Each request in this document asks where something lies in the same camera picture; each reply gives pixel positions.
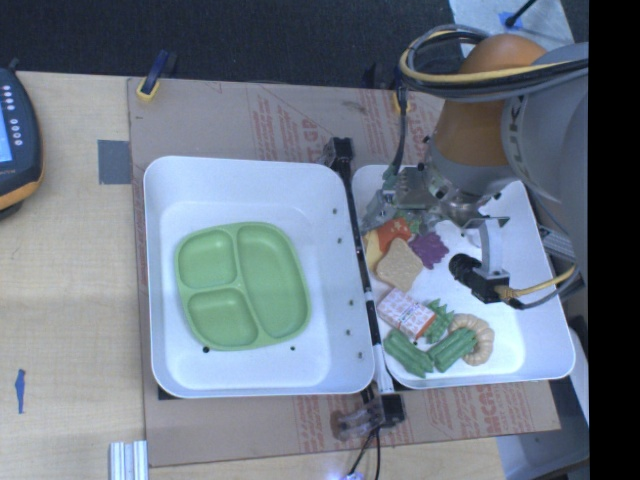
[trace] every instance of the green plate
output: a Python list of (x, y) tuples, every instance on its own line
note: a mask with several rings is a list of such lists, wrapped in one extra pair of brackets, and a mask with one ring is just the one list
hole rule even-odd
[(191, 330), (217, 350), (246, 350), (300, 334), (311, 304), (300, 261), (278, 227), (242, 222), (196, 231), (175, 252)]

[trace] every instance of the gray tape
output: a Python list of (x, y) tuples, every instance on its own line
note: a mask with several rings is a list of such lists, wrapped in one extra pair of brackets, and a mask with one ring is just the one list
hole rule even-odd
[(131, 153), (128, 141), (98, 141), (98, 179), (100, 185), (131, 183)]

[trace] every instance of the handheld device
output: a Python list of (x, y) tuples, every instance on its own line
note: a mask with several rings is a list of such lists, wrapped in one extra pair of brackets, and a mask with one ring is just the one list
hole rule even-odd
[(15, 213), (44, 175), (36, 114), (22, 82), (0, 68), (0, 219)]

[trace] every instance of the yellow cable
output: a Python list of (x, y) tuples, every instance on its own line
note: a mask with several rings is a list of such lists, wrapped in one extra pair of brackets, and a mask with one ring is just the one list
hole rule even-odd
[(528, 295), (533, 292), (537, 292), (538, 290), (542, 290), (543, 288), (548, 288), (549, 286), (553, 286), (554, 284), (561, 283), (568, 279), (571, 274), (573, 274), (576, 270), (576, 265), (572, 265), (569, 270), (567, 270), (564, 274), (560, 274), (559, 276), (550, 279), (549, 281), (545, 281), (544, 283), (537, 284), (535, 286), (531, 286), (530, 288), (523, 289), (514, 289), (509, 288), (508, 286), (496, 286), (495, 290), (500, 296), (501, 299), (516, 299), (518, 297), (522, 297), (523, 295)]
[(400, 56), (400, 71), (405, 75), (420, 80), (421, 82), (452, 82), (452, 83), (467, 83), (467, 82), (482, 82), (485, 80), (498, 79), (503, 76), (520, 75), (523, 73), (530, 73), (532, 71), (540, 71), (544, 68), (558, 66), (560, 64), (566, 64), (568, 61), (555, 62), (552, 64), (536, 64), (535, 66), (523, 66), (520, 68), (508, 68), (500, 69), (498, 71), (484, 71), (480, 73), (467, 73), (467, 74), (454, 74), (454, 75), (430, 75), (429, 73), (421, 73), (414, 71), (407, 65), (407, 57), (411, 47), (407, 48)]

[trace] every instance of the white tray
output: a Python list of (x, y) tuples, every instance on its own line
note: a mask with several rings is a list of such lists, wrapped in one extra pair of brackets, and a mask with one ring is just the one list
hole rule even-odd
[[(144, 175), (151, 362), (182, 398), (343, 394), (364, 389), (374, 359), (343, 183), (317, 164), (162, 157)], [(205, 352), (180, 304), (173, 255), (186, 235), (260, 221), (293, 242), (311, 300), (306, 329), (283, 343)]]
[[(381, 187), (386, 168), (384, 165), (370, 165), (356, 171), (352, 189), (359, 215), (365, 214), (366, 205)], [(502, 192), (502, 197), (482, 208), (482, 213), (510, 217), (502, 228), (503, 269), (511, 275), (510, 286), (527, 288), (554, 277), (522, 183), (511, 183)], [(448, 311), (472, 313), (486, 320), (495, 330), (494, 351), (484, 365), (472, 367), (458, 361), (444, 373), (428, 373), (426, 379), (408, 373), (393, 357), (385, 354), (391, 375), (413, 389), (533, 381), (568, 375), (573, 368), (575, 351), (558, 298), (523, 311), (503, 303), (482, 303), (449, 272), (449, 260), (457, 253), (482, 259), (479, 246), (472, 243), (474, 237), (461, 237), (460, 230), (449, 221), (439, 223), (436, 231), (449, 254), (433, 270), (423, 268), (408, 293), (420, 302), (439, 298), (442, 304), (448, 305)], [(377, 279), (373, 273), (370, 273), (370, 278), (378, 304), (391, 286)], [(535, 292), (521, 297), (521, 300), (531, 302), (549, 291)], [(380, 319), (378, 324), (384, 338), (390, 326)]]

